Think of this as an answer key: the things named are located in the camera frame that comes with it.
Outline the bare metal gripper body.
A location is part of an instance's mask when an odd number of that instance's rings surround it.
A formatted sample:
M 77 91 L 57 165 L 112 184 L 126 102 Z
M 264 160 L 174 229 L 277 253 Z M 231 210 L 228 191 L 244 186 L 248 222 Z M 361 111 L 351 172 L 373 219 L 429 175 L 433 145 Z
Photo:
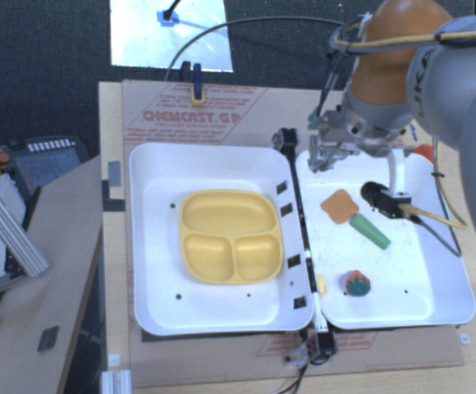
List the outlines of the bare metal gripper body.
M 355 112 L 326 111 L 318 120 L 318 136 L 324 148 L 338 143 L 354 143 L 373 158 L 385 158 L 403 127 L 387 129 L 373 125 Z

